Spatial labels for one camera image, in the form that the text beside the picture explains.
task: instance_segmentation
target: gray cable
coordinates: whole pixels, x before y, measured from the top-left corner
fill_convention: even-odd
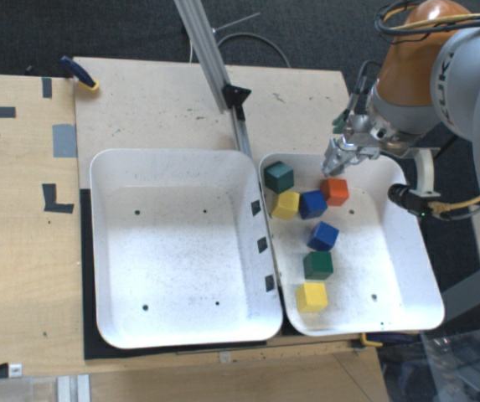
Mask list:
[[[284,54],[284,52],[282,52],[281,48],[279,48],[276,44],[274,44],[273,42],[271,42],[270,40],[266,39],[265,37],[262,37],[258,34],[255,34],[255,33],[232,33],[232,34],[229,34],[228,36],[224,36],[218,43],[217,43],[217,47],[220,48],[221,45],[224,43],[224,42],[227,42],[228,40],[231,40],[231,39],[237,39],[237,38],[251,38],[251,39],[257,39],[257,40],[260,40],[261,42],[264,42],[265,44],[269,44],[280,56],[281,58],[284,60],[285,64],[286,64],[286,67],[288,69],[291,69],[292,66],[290,65],[290,61],[288,61],[288,58],[286,57],[286,55]]]

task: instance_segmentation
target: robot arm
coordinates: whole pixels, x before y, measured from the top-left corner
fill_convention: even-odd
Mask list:
[[[413,8],[405,23],[386,28],[394,13]],[[415,143],[441,121],[472,142],[480,187],[480,14],[450,0],[403,0],[376,18],[382,34],[395,35],[377,79],[368,91],[365,113],[353,109],[365,93],[366,63],[346,110],[333,123],[341,132],[325,152],[323,173],[341,174],[348,165],[380,153],[413,157],[418,197],[435,197],[430,156]]]

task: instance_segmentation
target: black connector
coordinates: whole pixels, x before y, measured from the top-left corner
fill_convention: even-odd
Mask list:
[[[389,200],[415,216],[421,218],[431,216],[427,200],[412,193],[409,185],[393,184],[389,188]]]

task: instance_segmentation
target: wooden table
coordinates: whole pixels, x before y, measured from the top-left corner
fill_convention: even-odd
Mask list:
[[[180,144],[184,147],[197,147],[198,144],[235,147],[232,125],[225,116],[215,116],[217,107],[202,70],[196,64],[118,62],[116,70],[110,72],[103,70],[104,60],[91,60],[80,59],[80,62],[86,63],[86,68],[95,69],[91,73],[97,74],[103,85],[101,94],[112,85],[108,73],[115,73],[118,79],[117,69],[125,70],[128,66],[142,67],[143,74],[144,70],[169,71],[170,68],[170,71],[181,70],[182,76],[186,73],[192,76],[183,76],[194,86],[191,92],[183,98],[177,95],[163,97],[160,103],[165,106],[163,109],[171,110],[167,107],[169,104],[177,106],[180,102],[184,106],[186,100],[197,96],[198,102],[189,107],[193,111],[188,112],[186,107],[185,115],[180,115],[174,122],[176,126],[169,128],[178,129],[184,118],[188,120],[187,126],[206,124],[206,130],[199,128],[195,136],[187,128],[183,131],[185,137],[167,137],[159,132],[141,134],[132,137],[134,147],[145,146],[148,142],[154,142],[154,147]],[[236,85],[253,90],[245,103],[245,111],[256,162],[271,152],[324,152],[330,121],[347,104],[341,73],[249,67],[229,67],[228,70]],[[41,78],[0,75],[0,106],[13,106],[16,110],[15,118],[0,118],[0,363],[21,363],[23,375],[27,377],[93,374],[93,392],[106,393],[113,391],[111,380],[114,377],[122,381],[125,374],[132,374],[126,376],[133,380],[137,374],[144,375],[151,369],[152,378],[143,380],[139,386],[142,389],[160,387],[163,395],[168,392],[162,380],[165,371],[170,372],[174,383],[191,383],[192,392],[199,386],[197,377],[208,380],[217,377],[212,388],[222,392],[231,385],[238,386],[242,378],[238,378],[237,373],[241,373],[243,379],[257,382],[253,391],[271,389],[278,394],[289,383],[286,376],[298,374],[300,381],[297,383],[303,386],[301,374],[310,370],[307,384],[309,388],[319,384],[312,391],[321,398],[333,389],[342,397],[357,395],[356,399],[349,397],[347,400],[387,400],[375,350],[352,349],[351,341],[359,337],[357,334],[327,338],[277,335],[262,348],[85,361],[79,191],[85,186],[82,173],[85,173],[89,157],[104,143],[81,143],[83,138],[92,138],[82,130],[90,129],[86,122],[98,114],[87,116],[81,123],[78,118],[81,109],[93,98],[86,99],[86,92],[73,80],[54,78],[51,81],[52,96],[45,98]],[[148,108],[141,100],[136,100],[137,91],[127,94],[127,98],[135,100],[130,104],[136,109],[135,117]],[[107,123],[108,118],[114,119],[114,114],[114,111],[109,116],[102,114],[101,123],[95,126],[101,134],[94,136],[95,139],[103,139],[107,134],[121,141],[126,131]],[[297,122],[295,118],[299,116],[304,120],[303,132],[291,131],[292,122]],[[76,120],[78,158],[56,157],[53,126],[73,126]],[[213,137],[213,143],[208,143],[204,136],[214,133],[214,121],[223,128]],[[56,184],[58,203],[75,205],[71,214],[44,211],[45,183]],[[122,385],[116,387],[119,394],[126,391],[123,389]],[[219,399],[220,394],[216,393],[214,399]],[[246,396],[246,390],[243,393],[239,390],[238,398],[242,394]]]

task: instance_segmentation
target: blue tool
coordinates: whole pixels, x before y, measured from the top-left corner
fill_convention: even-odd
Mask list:
[[[72,75],[77,77],[83,86],[87,87],[90,90],[98,89],[98,81],[90,77],[89,73],[87,73],[87,71],[83,67],[81,67],[81,65],[76,63],[72,58],[65,55],[63,58],[61,58],[60,64],[70,73],[72,73]]]

